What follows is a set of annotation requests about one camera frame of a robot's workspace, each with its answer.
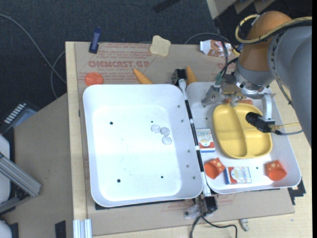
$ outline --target black floor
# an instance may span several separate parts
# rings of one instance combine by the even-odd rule
[[[216,33],[206,0],[0,0],[0,118],[15,104],[27,100],[40,109],[55,100],[51,68],[65,76],[65,41],[91,41],[93,30],[102,29],[100,41],[149,42],[160,35],[173,44],[184,44],[199,33]],[[277,0],[267,10],[290,17],[312,15],[312,0]],[[233,43],[234,29],[245,16],[255,13],[251,5],[237,15],[230,7],[219,17],[222,35]],[[6,16],[20,24],[29,36]],[[206,36],[192,39],[198,44]],[[56,96],[66,84],[55,75]]]

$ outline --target gray circle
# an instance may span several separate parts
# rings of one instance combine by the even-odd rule
[[[162,135],[168,136],[169,135],[169,128],[163,127],[160,129],[160,132]]]
[[[160,126],[157,124],[154,124],[151,126],[151,131],[153,131],[154,133],[159,133],[160,132]]]
[[[170,145],[172,143],[172,139],[168,136],[162,138],[162,142],[164,145]]]

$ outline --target yellow plate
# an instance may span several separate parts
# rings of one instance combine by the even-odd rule
[[[213,127],[222,151],[235,159],[248,159],[268,154],[272,150],[270,133],[263,133],[249,124],[245,117],[248,112],[262,115],[250,104],[239,103],[217,106],[213,113]]]

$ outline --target blue clip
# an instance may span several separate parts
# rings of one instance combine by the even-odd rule
[[[99,47],[98,41],[99,41],[100,34],[101,34],[101,28],[96,27],[94,30],[93,42],[90,44],[90,47],[89,47],[89,53],[97,54],[98,47]]]

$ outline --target orange carrot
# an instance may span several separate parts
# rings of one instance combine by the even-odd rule
[[[194,72],[192,71],[191,67],[187,66],[187,85],[193,83],[193,82],[197,82],[197,78],[194,74]]]
[[[140,84],[153,84],[152,81],[149,80],[148,77],[146,77],[142,72],[140,72],[137,69],[133,69],[134,74],[137,76],[138,81]]]

